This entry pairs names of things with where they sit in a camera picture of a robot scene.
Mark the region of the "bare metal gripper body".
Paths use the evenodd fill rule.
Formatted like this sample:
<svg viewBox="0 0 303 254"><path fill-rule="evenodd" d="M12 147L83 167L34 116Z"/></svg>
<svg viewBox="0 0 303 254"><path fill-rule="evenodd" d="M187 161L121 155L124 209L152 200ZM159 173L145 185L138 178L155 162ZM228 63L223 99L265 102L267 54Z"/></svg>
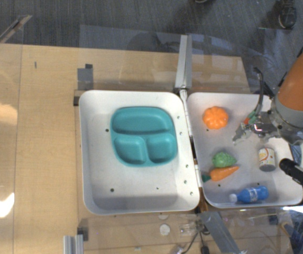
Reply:
<svg viewBox="0 0 303 254"><path fill-rule="evenodd" d="M285 121L275 110L261 112L250 129L265 139L282 138L287 142L299 141L299 128Z"/></svg>

